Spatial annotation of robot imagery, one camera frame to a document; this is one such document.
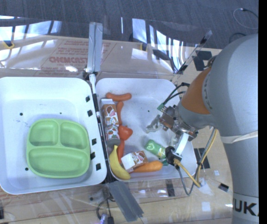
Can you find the white plastic tray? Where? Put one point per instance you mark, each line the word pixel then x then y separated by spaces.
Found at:
pixel 142 97
pixel 44 94

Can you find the yellow banana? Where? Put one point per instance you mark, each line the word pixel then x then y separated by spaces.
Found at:
pixel 117 165

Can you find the small orange sausage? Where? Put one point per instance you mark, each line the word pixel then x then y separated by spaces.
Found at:
pixel 120 111

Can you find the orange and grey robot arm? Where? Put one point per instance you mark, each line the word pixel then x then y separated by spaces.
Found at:
pixel 231 97

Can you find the green divided plate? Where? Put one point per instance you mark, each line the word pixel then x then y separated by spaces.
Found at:
pixel 58 148

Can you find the orange carrot with green top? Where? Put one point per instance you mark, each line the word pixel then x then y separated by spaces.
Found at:
pixel 148 166

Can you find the brown and white small carton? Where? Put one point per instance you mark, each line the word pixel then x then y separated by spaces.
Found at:
pixel 134 160

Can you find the red-orange pepper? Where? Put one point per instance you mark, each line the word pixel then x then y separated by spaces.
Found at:
pixel 125 132

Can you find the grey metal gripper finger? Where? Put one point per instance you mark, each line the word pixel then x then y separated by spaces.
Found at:
pixel 175 141
pixel 153 125

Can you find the brown cardboard board red print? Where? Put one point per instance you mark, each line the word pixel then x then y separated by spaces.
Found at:
pixel 61 57

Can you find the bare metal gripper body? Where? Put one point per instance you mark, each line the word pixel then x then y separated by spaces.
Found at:
pixel 175 121

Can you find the brown and white tall carton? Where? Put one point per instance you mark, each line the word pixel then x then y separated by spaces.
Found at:
pixel 109 113

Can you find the black cylinder on white bracket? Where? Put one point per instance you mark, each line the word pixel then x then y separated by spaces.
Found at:
pixel 171 153

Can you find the slim orange carrot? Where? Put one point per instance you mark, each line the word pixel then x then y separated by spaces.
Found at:
pixel 120 150

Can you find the green bottle with heart print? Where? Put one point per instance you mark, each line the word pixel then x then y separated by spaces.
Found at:
pixel 154 148

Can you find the white can with strawberry print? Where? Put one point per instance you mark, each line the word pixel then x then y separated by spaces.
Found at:
pixel 112 135

